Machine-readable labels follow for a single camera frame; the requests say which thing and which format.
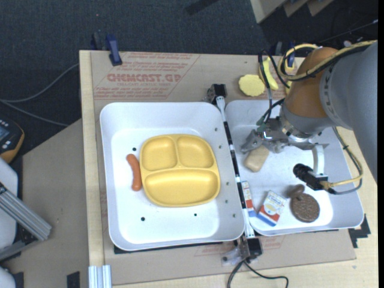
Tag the beige bread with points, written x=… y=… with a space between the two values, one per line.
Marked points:
x=255 y=160

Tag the white plastic tray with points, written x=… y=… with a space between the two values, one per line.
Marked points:
x=279 y=175
x=168 y=226

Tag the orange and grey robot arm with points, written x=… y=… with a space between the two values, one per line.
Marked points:
x=348 y=91

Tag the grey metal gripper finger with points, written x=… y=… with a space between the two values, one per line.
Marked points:
x=276 y=148
x=251 y=142

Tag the brown cardboard board red print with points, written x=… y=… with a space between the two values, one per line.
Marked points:
x=144 y=79

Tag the narrow white red carton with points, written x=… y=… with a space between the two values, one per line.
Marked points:
x=248 y=199

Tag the orange sausage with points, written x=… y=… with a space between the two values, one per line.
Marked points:
x=135 y=172

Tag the yellow divided plate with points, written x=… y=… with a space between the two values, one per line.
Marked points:
x=180 y=172

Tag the black cylinder on white bracket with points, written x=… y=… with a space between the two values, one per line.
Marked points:
x=310 y=175

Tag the yellow banana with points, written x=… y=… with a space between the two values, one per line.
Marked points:
x=271 y=78

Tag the thin black and white rod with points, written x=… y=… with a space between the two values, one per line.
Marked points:
x=231 y=148

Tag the brown round biscuit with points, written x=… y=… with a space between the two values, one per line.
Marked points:
x=305 y=208

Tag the white red blue carton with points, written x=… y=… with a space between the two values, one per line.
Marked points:
x=271 y=208

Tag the yellow round biscuit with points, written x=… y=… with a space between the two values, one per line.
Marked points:
x=251 y=85

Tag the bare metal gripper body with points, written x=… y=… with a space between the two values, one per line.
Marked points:
x=280 y=132

